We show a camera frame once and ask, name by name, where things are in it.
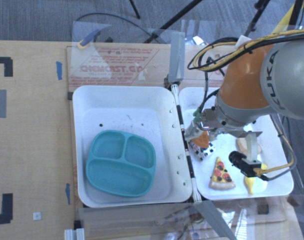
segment black cable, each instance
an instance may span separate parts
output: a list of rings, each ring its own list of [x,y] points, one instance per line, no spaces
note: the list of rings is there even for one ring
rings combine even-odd
[[[289,121],[288,117],[283,116],[283,117],[282,117],[282,125],[284,124],[284,119],[286,119],[286,124],[287,124],[288,142],[291,144],[291,128],[290,128],[290,121]]]
[[[218,70],[220,70],[222,76],[225,76],[225,73],[224,73],[224,71],[221,68],[219,68]]]
[[[275,129],[277,130],[276,122],[275,122],[275,120],[274,120],[274,118],[273,118],[273,116],[272,116],[271,114],[270,114],[270,118],[271,118],[272,123],[274,124]],[[276,179],[276,178],[278,178],[278,177],[281,177],[282,175],[288,173],[288,172],[291,171],[293,168],[295,168],[296,162],[297,162],[296,155],[294,154],[294,151],[293,151],[293,150],[290,150],[290,152],[292,153],[293,164],[292,164],[288,169],[286,169],[285,171],[283,171],[283,172],[281,172],[281,173],[279,173],[279,174],[277,174],[277,175],[275,175],[275,176],[273,176],[273,177],[267,177],[267,176],[265,176],[265,175],[262,175],[262,176],[261,176],[262,180],[264,180],[264,181],[271,181],[271,180],[274,180],[274,179]]]
[[[196,57],[200,52],[202,52],[204,49],[206,49],[206,48],[208,48],[208,47],[210,47],[210,46],[213,46],[213,45],[215,45],[215,44],[218,44],[218,43],[237,42],[237,40],[238,40],[238,38],[236,38],[236,37],[224,37],[224,38],[220,38],[220,39],[218,39],[218,40],[216,40],[216,41],[214,41],[214,42],[208,44],[205,48],[203,48],[202,50],[200,50],[200,51],[193,57],[193,59],[192,59],[192,60],[189,62],[189,64],[187,65],[187,68],[189,69],[189,67],[190,67],[190,65],[193,63],[195,57]],[[201,57],[199,58],[199,62],[202,61],[203,56],[204,56],[204,54],[201,55]]]
[[[82,19],[82,18],[84,18],[84,17],[87,17],[87,16],[90,16],[90,15],[107,15],[107,16],[112,16],[112,17],[119,18],[119,19],[121,19],[121,20],[124,20],[124,21],[126,21],[126,22],[128,22],[128,23],[130,23],[130,24],[132,24],[132,25],[134,25],[134,26],[136,26],[136,27],[138,27],[140,30],[142,30],[144,33],[146,33],[146,34],[149,35],[150,37],[152,36],[152,34],[148,33],[145,29],[143,29],[141,26],[137,25],[136,23],[134,23],[134,22],[130,21],[129,19],[126,19],[126,18],[124,18],[124,17],[122,17],[122,16],[119,16],[119,15],[117,15],[117,14],[112,14],[112,13],[106,13],[106,12],[91,12],[91,13],[87,13],[87,14],[84,14],[84,15],[78,17],[75,21],[77,22],[77,21],[79,21],[80,19]]]
[[[180,240],[182,238],[182,236],[184,235],[184,233],[186,232],[186,230],[188,229],[188,224],[186,224],[182,230],[181,235],[177,238],[177,240]]]
[[[219,89],[216,89],[215,91],[211,92],[208,96],[204,96],[204,99],[201,103],[201,105],[199,106],[200,112],[202,112],[202,110],[204,109],[204,105],[205,103],[212,97],[218,94]]]
[[[202,112],[205,102],[207,101],[207,92],[208,92],[208,73],[205,72],[205,91],[204,91],[203,101],[202,101],[201,105],[199,106],[200,112]]]
[[[288,41],[295,41],[295,40],[302,40],[304,39],[304,33],[303,34],[295,34],[295,35],[290,35],[290,36],[285,36],[285,37],[279,37],[279,38],[275,38],[275,39],[268,39],[268,40],[263,40],[255,45],[253,45],[252,47],[250,48],[246,48],[244,51],[242,51],[241,53],[239,53],[238,55],[234,56],[233,58],[229,59],[228,61],[226,61],[224,64],[222,64],[219,68],[214,68],[214,69],[211,69],[211,70],[206,70],[207,72],[214,72],[218,69],[221,69],[223,68],[224,66],[230,64],[232,61],[236,60],[237,58],[241,57],[242,55],[246,54],[246,53],[250,53],[252,52],[254,49],[257,49],[259,47],[262,47],[262,46],[267,46],[267,45],[273,45],[273,44],[277,44],[277,43],[283,43],[283,42],[288,42]],[[197,69],[201,69],[203,67],[207,67],[209,65],[212,65],[214,63],[216,63],[217,61],[221,60],[222,58],[230,55],[232,53],[229,53],[229,54],[226,54],[216,60],[213,60],[209,63],[206,63],[202,66],[197,66],[197,67],[189,67],[190,64],[192,63],[192,61],[189,63],[188,65],[188,68],[189,70],[197,70]]]

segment black tape marking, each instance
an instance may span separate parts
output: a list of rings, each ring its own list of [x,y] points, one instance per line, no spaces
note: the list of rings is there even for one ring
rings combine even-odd
[[[3,194],[2,213],[0,214],[0,224],[9,224],[13,219],[13,194]]]
[[[69,92],[67,93],[67,99],[70,100],[70,101],[73,100],[73,92],[72,92],[72,91],[69,91]]]
[[[0,64],[4,64],[4,77],[12,77],[13,60],[11,57],[0,57]]]
[[[188,168],[190,170],[190,176],[191,176],[191,178],[195,178],[191,156],[189,156],[189,155],[186,156],[186,159],[187,159]]]
[[[183,125],[184,122],[183,122],[183,116],[182,116],[181,106],[180,106],[180,105],[177,105],[177,106],[176,106],[176,109],[177,109],[178,119],[179,119],[179,121],[180,121],[180,125]]]
[[[82,222],[80,220],[74,221],[74,230],[81,229],[82,228]]]

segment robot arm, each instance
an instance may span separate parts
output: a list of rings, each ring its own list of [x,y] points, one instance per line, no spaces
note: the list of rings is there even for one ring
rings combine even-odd
[[[231,62],[215,106],[192,125],[228,133],[274,113],[304,120],[304,39],[263,46]],[[188,139],[195,138],[192,127]]]

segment wooden table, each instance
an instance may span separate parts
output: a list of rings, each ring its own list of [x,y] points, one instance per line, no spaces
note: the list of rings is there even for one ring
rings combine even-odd
[[[2,103],[0,239],[58,240],[64,238],[64,230],[74,228],[77,190],[68,100],[71,45],[70,42],[0,41],[0,57],[13,60],[12,76],[0,63],[0,103],[5,99],[6,109],[4,113]],[[168,46],[153,47],[162,50],[160,56],[169,56]],[[188,50],[187,54],[191,58],[194,50]],[[163,68],[164,73],[168,70],[163,64],[150,66]],[[255,230],[260,228],[257,239],[271,234],[279,236],[275,239],[291,239],[291,236],[302,239],[295,213],[288,203],[285,213],[288,218],[285,221],[256,225]]]

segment blue divided plate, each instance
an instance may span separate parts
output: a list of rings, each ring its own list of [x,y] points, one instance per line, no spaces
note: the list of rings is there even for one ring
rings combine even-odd
[[[155,165],[155,149],[148,140],[124,131],[105,130],[91,144],[86,177],[98,190],[140,197],[153,184]]]

